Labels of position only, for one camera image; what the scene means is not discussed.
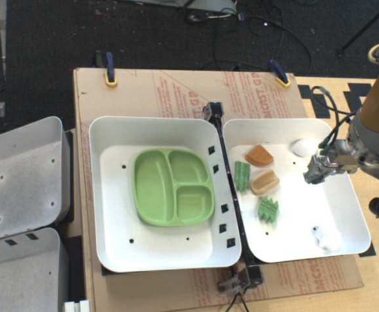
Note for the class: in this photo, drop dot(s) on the white plastic tray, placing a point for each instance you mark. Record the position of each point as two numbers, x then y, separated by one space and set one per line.
117 206
23 174
20 271
306 213

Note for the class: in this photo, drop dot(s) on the white crumpled lump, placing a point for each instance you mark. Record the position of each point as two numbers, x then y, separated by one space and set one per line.
327 239

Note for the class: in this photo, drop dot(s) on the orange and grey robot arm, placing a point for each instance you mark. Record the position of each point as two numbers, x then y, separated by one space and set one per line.
376 109

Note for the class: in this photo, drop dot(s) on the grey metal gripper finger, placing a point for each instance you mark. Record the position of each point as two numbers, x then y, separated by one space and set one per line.
319 162
312 176

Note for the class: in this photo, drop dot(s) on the green divided plate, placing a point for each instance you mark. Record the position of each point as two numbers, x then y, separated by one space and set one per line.
153 187

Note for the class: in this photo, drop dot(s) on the tan toy bread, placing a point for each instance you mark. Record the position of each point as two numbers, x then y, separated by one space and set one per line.
264 182

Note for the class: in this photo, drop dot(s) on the thin black rod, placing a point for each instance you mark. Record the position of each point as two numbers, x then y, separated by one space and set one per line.
238 203

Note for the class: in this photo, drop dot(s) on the green ridged toy vegetable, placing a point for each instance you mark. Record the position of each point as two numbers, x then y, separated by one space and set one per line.
242 176
268 209

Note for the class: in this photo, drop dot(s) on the brown cardboard board red print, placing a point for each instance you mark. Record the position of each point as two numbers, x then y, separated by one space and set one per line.
176 89

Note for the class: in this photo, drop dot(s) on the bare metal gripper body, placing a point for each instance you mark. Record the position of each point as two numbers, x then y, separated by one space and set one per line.
345 156

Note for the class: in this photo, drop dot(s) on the orange toy waffle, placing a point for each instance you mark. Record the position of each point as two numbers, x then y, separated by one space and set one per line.
259 156

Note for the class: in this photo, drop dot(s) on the white toy egg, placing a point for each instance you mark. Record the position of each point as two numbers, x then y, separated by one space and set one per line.
304 147

